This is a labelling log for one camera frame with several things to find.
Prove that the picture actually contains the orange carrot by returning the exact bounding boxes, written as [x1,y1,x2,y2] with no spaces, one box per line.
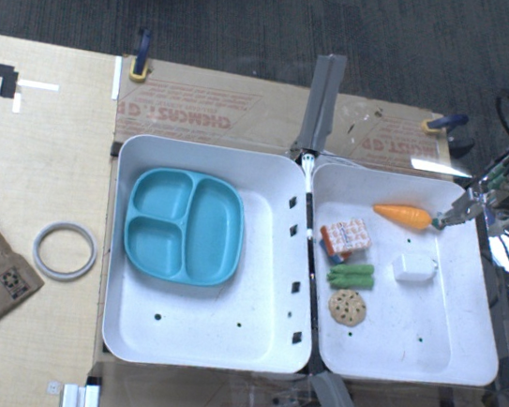
[370,200,449,234]

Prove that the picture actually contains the small white carton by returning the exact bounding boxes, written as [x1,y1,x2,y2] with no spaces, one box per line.
[388,249,441,288]

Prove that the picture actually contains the orange and white carton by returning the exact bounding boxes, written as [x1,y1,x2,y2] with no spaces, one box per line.
[315,213,376,263]

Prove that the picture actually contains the white plastic tray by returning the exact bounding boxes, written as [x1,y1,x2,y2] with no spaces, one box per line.
[282,158,509,400]
[88,129,341,389]

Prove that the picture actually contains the green bean pods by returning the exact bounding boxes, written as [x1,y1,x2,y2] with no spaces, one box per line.
[324,257,378,294]

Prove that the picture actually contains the thin black and white rod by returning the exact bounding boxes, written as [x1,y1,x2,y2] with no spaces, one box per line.
[268,151,355,378]

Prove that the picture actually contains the tan chocolate chip biscuit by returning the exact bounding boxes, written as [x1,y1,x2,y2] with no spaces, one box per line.
[325,286,370,330]

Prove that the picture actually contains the brown cardboard board, red print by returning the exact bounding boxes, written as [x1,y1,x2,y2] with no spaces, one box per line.
[69,53,509,407]

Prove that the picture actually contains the blue divided plate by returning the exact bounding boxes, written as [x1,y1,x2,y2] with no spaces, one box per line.
[117,162,253,293]

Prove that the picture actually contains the white tape roll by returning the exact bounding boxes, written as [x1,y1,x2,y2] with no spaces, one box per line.
[28,217,102,287]

